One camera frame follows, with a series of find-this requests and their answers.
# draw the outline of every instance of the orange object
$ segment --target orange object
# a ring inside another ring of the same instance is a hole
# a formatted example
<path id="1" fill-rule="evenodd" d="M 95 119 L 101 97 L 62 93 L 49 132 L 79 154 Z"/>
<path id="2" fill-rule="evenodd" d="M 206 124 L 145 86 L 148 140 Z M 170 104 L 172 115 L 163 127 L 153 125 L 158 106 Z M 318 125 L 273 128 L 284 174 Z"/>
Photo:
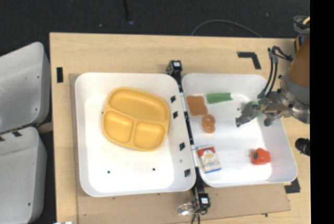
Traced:
<path id="1" fill-rule="evenodd" d="M 103 115 L 104 135 L 127 148 L 152 151 L 165 140 L 170 110 L 160 97 L 138 89 L 120 87 L 108 96 Z"/>
<path id="2" fill-rule="evenodd" d="M 253 164 L 266 164 L 271 161 L 270 153 L 262 148 L 258 148 L 252 152 Z"/>
<path id="3" fill-rule="evenodd" d="M 206 115 L 208 113 L 208 109 L 202 96 L 188 96 L 187 103 L 190 113 L 193 116 Z"/>
<path id="4" fill-rule="evenodd" d="M 207 133 L 213 133 L 216 120 L 211 114 L 206 114 L 202 118 L 202 126 Z"/>

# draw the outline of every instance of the red pepper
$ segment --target red pepper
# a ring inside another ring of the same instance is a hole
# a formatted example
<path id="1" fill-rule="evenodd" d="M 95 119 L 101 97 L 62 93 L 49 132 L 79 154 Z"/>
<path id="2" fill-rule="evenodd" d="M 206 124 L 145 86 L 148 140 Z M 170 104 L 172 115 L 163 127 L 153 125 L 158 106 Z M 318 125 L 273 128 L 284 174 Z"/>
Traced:
<path id="1" fill-rule="evenodd" d="M 270 153 L 262 148 L 258 148 L 252 152 L 253 164 L 266 164 L 271 161 Z"/>

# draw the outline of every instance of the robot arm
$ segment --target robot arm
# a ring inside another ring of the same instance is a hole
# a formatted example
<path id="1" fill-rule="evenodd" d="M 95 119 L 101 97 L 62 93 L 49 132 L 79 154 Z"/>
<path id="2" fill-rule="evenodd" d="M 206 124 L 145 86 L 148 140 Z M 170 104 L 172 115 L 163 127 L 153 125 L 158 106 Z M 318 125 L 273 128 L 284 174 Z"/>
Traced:
<path id="1" fill-rule="evenodd" d="M 259 112 L 265 114 L 265 125 L 269 126 L 273 121 L 282 116 L 294 117 L 305 124 L 309 124 L 309 35 L 303 41 L 301 47 L 294 57 L 290 69 L 281 78 L 280 88 L 272 91 L 277 76 L 278 55 L 276 51 L 284 54 L 278 47 L 273 47 L 269 51 L 271 59 L 271 72 L 268 83 L 264 90 L 259 94 L 258 104 L 248 103 L 242 111 L 240 117 L 236 118 L 236 126 L 245 124 L 254 119 Z M 266 90 L 274 73 L 272 84 L 268 92 Z"/>

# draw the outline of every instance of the brown object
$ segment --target brown object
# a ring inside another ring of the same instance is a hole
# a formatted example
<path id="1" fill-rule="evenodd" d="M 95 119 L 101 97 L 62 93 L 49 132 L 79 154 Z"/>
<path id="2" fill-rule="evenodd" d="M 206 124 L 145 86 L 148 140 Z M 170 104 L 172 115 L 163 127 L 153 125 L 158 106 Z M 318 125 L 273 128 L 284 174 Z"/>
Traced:
<path id="1" fill-rule="evenodd" d="M 211 115 L 211 114 L 206 114 L 202 118 L 202 126 L 207 133 L 213 133 L 214 132 L 215 122 L 216 122 L 216 119 L 214 119 L 213 115 Z"/>
<path id="2" fill-rule="evenodd" d="M 296 84 L 309 87 L 309 35 L 297 51 L 288 74 Z"/>
<path id="3" fill-rule="evenodd" d="M 109 224 L 112 219 L 114 224 L 118 224 L 131 223 L 136 219 L 138 223 L 164 224 L 190 223 L 192 219 L 192 216 L 177 215 L 178 205 L 193 198 L 192 191 L 96 198 L 82 190 L 76 177 L 78 163 L 74 151 L 77 150 L 77 143 L 74 142 L 76 132 L 72 131 L 76 122 L 71 118 L 73 99 L 70 99 L 69 74 L 110 71 L 161 73 L 167 62 L 176 58 L 177 52 L 185 74 L 256 72 L 267 77 L 270 62 L 267 61 L 268 52 L 263 49 L 278 44 L 286 54 L 293 54 L 293 43 L 294 39 L 277 38 L 51 33 L 56 221 Z M 262 69 L 255 70 L 253 62 L 238 58 L 236 51 L 255 51 Z M 58 67 L 63 68 L 64 82 L 57 82 Z M 278 74 L 284 74 L 288 67 L 288 62 L 281 62 Z M 300 134 L 309 138 L 309 125 L 292 117 L 282 121 L 289 141 L 295 142 Z M 310 223 L 310 161 L 298 151 L 293 153 L 299 169 L 298 180 L 304 186 L 300 193 L 289 195 L 288 200 L 283 184 L 208 187 L 205 191 L 211 199 L 211 207 L 201 220 L 206 224 L 216 224 L 224 222 L 218 219 L 229 218 L 226 220 L 229 224 L 250 224 L 263 222 L 265 218 L 261 214 L 269 213 L 270 224 Z"/>
<path id="4" fill-rule="evenodd" d="M 208 109 L 204 104 L 204 98 L 202 96 L 188 96 L 187 103 L 190 113 L 193 116 L 206 115 L 208 113 Z"/>

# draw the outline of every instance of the green object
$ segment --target green object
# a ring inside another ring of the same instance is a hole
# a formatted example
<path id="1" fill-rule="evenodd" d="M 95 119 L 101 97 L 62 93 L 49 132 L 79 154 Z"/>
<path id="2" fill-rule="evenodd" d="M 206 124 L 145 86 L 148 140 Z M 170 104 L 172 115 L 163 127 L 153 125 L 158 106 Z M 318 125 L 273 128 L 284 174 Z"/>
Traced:
<path id="1" fill-rule="evenodd" d="M 211 93 L 207 95 L 207 101 L 210 104 L 222 101 L 231 101 L 231 100 L 233 99 L 231 98 L 230 93 Z"/>
<path id="2" fill-rule="evenodd" d="M 257 96 L 258 99 L 262 99 L 265 96 L 265 91 L 261 91 L 261 93 Z"/>

